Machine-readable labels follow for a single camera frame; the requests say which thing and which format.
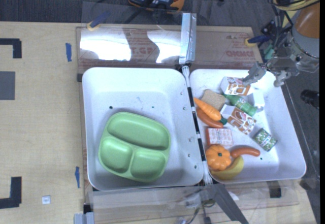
gray square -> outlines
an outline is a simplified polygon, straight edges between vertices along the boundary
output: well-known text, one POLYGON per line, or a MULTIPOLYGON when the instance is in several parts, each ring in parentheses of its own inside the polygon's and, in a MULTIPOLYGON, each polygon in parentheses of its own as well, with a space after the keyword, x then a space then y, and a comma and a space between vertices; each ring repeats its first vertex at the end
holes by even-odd
POLYGON ((15 72, 0 72, 0 100, 15 100, 15 72))

wooden table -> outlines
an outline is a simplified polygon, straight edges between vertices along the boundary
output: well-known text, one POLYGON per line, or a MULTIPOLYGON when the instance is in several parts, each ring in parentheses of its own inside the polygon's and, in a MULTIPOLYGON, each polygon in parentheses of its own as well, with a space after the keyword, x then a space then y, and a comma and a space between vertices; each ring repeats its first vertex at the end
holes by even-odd
MULTIPOLYGON (((72 223, 74 214, 83 211, 78 26, 81 24, 0 22, 0 38, 22 41, 22 58, 13 59, 12 46, 0 45, 0 71, 15 72, 15 100, 0 100, 0 198, 10 196, 11 177, 22 178, 21 204, 0 209, 0 223, 72 223), (67 43, 72 47, 71 61, 67 60, 67 43), (43 196, 50 196, 49 204, 42 203, 43 196)), ((299 185, 295 191, 298 204, 242 212, 250 223, 315 223, 306 192, 299 185)), ((228 221, 222 212, 210 216, 213 223, 228 221)), ((202 223, 202 219, 193 223, 202 223)))

white container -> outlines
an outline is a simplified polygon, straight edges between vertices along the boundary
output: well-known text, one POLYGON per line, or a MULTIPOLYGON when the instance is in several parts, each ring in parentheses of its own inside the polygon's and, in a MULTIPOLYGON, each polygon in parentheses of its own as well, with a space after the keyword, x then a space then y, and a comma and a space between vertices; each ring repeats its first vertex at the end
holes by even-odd
MULTIPOLYGON (((204 90, 222 93, 225 76, 244 78, 246 70, 195 70, 190 75, 193 97, 204 90)), ((243 155, 244 169, 234 179, 220 183, 298 179, 306 172, 299 145, 281 88, 273 86, 275 77, 266 75, 253 88, 263 92, 265 109, 255 114, 257 123, 278 140, 269 152, 230 124, 234 147, 249 145, 261 151, 259 157, 243 155)), ((82 78, 87 140, 88 178, 98 190, 191 186, 203 178, 203 164, 193 122, 185 78, 173 69, 91 68, 82 78), (163 175, 153 183, 141 183, 107 172, 98 159, 103 127, 117 112, 131 112, 154 119, 170 131, 171 152, 163 175)), ((206 148, 205 128, 198 120, 206 148)))

banana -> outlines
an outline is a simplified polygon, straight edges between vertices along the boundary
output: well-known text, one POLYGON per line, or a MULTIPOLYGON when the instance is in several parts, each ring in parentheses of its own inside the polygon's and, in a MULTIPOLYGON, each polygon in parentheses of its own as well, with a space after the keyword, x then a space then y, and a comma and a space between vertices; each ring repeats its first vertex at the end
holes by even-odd
POLYGON ((244 168, 244 159, 242 156, 235 158, 233 163, 223 171, 211 171, 211 174, 221 180, 231 180, 238 175, 244 168))

toy carrot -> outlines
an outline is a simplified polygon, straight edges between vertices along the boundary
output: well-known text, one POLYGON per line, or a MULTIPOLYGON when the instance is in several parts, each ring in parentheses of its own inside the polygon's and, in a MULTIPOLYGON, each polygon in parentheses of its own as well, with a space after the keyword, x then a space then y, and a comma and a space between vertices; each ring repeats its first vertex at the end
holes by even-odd
POLYGON ((207 114, 208 117, 216 121, 221 120, 221 113, 217 109, 197 98, 194 98, 194 102, 198 105, 199 108, 202 109, 204 113, 207 114))

